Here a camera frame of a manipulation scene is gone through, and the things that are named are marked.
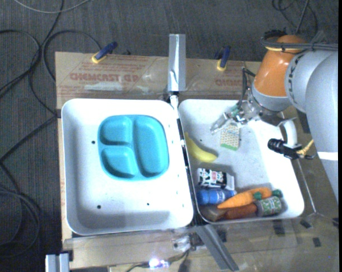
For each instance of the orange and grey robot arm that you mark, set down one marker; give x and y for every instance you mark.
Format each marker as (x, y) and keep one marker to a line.
(315, 84)

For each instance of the green can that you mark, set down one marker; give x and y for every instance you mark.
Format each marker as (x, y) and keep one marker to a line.
(270, 205)

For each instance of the white plastic tray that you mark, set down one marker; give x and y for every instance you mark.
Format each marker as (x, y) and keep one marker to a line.
(122, 203)
(258, 166)

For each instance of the yellow banana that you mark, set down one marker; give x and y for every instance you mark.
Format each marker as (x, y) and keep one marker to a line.
(199, 152)

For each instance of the white, green and orange packet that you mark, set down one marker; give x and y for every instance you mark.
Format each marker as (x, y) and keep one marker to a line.
(230, 137)

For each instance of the orange carrot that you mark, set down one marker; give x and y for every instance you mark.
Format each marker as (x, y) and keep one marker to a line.
(263, 192)
(238, 200)

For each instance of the black and white cow carton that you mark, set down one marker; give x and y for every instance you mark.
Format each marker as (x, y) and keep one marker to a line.
(211, 178)

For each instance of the blue divided plate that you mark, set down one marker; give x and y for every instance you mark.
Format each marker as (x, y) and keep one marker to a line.
(148, 143)

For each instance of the blue bottle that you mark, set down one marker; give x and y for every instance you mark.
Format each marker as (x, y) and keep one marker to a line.
(210, 196)

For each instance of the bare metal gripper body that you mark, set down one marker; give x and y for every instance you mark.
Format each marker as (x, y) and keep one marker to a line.
(248, 111)

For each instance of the black cylinder on white bracket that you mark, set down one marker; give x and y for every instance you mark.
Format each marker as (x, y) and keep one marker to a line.
(284, 147)

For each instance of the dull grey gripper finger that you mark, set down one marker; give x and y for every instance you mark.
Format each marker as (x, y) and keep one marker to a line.
(219, 122)

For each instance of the dark orange sausage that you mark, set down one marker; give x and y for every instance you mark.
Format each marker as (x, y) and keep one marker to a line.
(241, 212)

